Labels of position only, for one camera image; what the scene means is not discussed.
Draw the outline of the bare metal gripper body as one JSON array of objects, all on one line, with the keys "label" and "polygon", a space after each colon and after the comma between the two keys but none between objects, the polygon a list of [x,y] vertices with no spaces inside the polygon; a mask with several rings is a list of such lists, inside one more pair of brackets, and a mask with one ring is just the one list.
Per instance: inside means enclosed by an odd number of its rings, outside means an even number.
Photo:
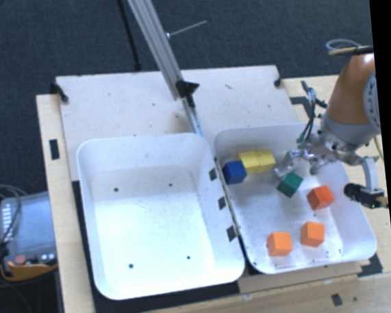
[{"label": "bare metal gripper body", "polygon": [[309,136],[301,134],[297,139],[297,147],[301,158],[309,160],[326,155],[332,162],[341,161],[349,166],[359,166],[363,157],[357,150],[370,142],[369,126],[352,125],[337,129],[322,128]]}]

